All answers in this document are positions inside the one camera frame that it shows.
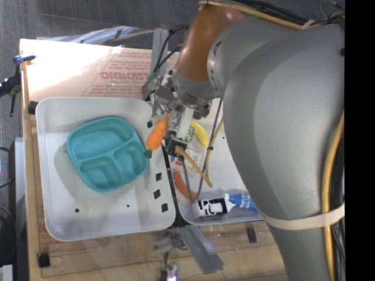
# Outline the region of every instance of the black hole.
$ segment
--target black hole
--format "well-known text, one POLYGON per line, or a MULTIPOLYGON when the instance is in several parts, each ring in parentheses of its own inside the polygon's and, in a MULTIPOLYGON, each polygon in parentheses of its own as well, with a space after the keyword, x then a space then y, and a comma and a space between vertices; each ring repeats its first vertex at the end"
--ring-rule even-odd
POLYGON ((165 212, 165 211, 167 211, 167 210, 168 210, 168 204, 167 204, 167 203, 164 203, 164 204, 162 205, 162 213, 165 212))
POLYGON ((160 197, 160 190, 154 191, 154 198, 157 199, 160 197))

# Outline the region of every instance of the orange carrot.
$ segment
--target orange carrot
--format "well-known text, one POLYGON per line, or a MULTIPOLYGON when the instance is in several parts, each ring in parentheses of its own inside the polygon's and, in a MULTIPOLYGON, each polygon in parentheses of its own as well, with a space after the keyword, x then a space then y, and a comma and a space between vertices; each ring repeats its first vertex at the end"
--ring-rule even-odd
POLYGON ((150 135, 146 140, 146 146, 148 150, 144 153, 147 158, 151 158, 152 151, 159 148, 166 129, 166 125, 168 123, 168 114, 164 117, 164 119, 160 120, 154 127, 153 131, 151 131, 150 135))
MULTIPOLYGON (((185 182, 183 182, 180 172, 175 171, 173 173, 173 179, 175 179, 175 185, 180 191, 180 193, 182 193, 186 198, 189 199, 190 197, 188 193, 188 187, 186 186, 185 182)), ((194 193, 194 191, 192 191, 192 198, 195 200, 196 197, 197 197, 197 194, 194 193)))

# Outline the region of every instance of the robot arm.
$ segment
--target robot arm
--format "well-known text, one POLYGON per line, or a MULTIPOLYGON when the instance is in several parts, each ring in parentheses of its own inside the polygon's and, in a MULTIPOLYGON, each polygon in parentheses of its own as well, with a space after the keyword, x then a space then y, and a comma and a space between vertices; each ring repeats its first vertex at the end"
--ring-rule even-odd
MULTIPOLYGON (((165 105, 204 116, 221 97, 230 152, 257 208, 286 221, 318 215, 343 113, 343 47, 337 24, 295 30, 206 5, 187 32, 165 105)), ((323 228, 269 227, 291 281, 335 278, 323 228)))

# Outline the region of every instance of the yellow cable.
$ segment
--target yellow cable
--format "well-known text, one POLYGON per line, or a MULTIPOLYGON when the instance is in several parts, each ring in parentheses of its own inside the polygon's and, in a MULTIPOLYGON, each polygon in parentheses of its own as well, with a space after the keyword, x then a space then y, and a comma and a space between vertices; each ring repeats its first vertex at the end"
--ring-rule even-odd
POLYGON ((190 163, 192 164, 192 166, 198 171, 198 173, 203 177, 203 179, 206 181, 206 183, 208 184, 209 187, 212 187, 212 183, 211 181, 208 179, 208 177, 201 171, 200 167, 195 163, 195 161, 185 152, 185 150, 180 147, 180 146, 176 146, 175 148, 175 153, 178 154, 178 155, 181 155, 183 157, 185 157, 188 161, 190 161, 190 163))
POLYGON ((219 125, 217 126, 217 129, 212 137, 212 140, 209 144, 209 147, 207 148, 207 155, 206 155, 206 162, 204 163, 204 167, 206 169, 206 176, 208 177, 209 176, 209 162, 210 162, 210 155, 211 155, 211 151, 212 151, 212 148, 213 148, 213 143, 217 137, 217 135, 219 134, 219 130, 223 124, 224 120, 223 120, 223 117, 221 118, 221 121, 219 123, 219 125))
MULTIPOLYGON (((207 5, 207 0, 200 0, 198 3, 199 3, 200 6, 205 6, 205 5, 207 5)), ((302 28, 302 25, 292 23, 292 22, 289 22, 289 21, 285 21, 285 20, 276 18, 274 16, 267 15, 266 13, 256 11, 255 9, 251 9, 251 8, 241 6, 241 5, 237 5, 237 4, 220 2, 220 1, 215 1, 215 0, 208 0, 208 5, 216 5, 216 6, 233 8, 233 9, 236 9, 238 11, 249 13, 250 15, 258 16, 259 18, 262 18, 262 19, 268 20, 270 22, 273 22, 273 23, 276 23, 276 24, 279 24, 279 25, 282 25, 282 26, 285 26, 285 27, 288 27, 288 28, 291 28, 291 29, 295 29, 295 30, 301 30, 301 28, 302 28)))
MULTIPOLYGON (((335 161, 336 152, 340 144, 342 133, 344 130, 344 110, 342 111, 340 121, 336 127, 335 134, 333 135, 332 141, 329 146, 328 154, 324 163, 323 180, 322 180, 322 212, 327 213, 329 211, 329 187, 330 178, 332 174, 333 162, 335 161)), ((330 278, 335 281, 335 270, 333 263, 333 248, 332 248, 332 234, 330 226, 323 227, 326 257, 328 263, 328 269, 330 278)))

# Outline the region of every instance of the blue tray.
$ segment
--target blue tray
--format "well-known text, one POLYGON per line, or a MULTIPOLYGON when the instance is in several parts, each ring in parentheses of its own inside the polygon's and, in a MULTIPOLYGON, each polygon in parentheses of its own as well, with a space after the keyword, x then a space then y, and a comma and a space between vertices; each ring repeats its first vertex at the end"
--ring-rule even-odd
POLYGON ((142 176, 148 168, 144 145, 131 125, 106 116, 73 130, 67 138, 71 162, 96 191, 110 191, 142 176))

